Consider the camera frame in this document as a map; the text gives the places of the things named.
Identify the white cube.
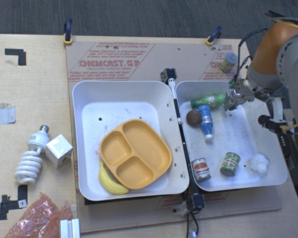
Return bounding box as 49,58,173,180
45,134,74,169

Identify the green jar with grey lid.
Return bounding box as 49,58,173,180
219,52,238,74

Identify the black block with thin wires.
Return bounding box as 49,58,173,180
186,193,206,211
160,68,178,83

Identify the orange divided plate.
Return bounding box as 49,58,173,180
99,119,173,190

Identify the brown ball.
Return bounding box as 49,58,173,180
186,110,203,127

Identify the red and white can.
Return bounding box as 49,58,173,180
191,158,212,182

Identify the brown cardboard board red print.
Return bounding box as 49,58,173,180
65,35,282,234

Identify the blue plastic bottle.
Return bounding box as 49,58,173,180
197,105,214,142

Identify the green plastic bottle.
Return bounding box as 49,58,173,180
190,93,226,110

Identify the black cylinder on white bracket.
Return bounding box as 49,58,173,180
257,97,289,134

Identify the white spiral light bulb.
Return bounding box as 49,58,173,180
14,124,51,185

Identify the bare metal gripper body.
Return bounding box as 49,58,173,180
228,79,256,104

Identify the green and white can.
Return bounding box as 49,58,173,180
220,152,241,178

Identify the white plastic tray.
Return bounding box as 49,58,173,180
175,80,289,192
72,80,190,202

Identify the white crumpled lump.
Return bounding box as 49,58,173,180
249,153,270,174

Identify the pink bubble wrap bag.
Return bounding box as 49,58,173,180
4,192,74,238

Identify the thin black and white rod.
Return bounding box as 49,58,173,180
167,78,197,195

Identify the yellow banana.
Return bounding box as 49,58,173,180
98,161,130,195

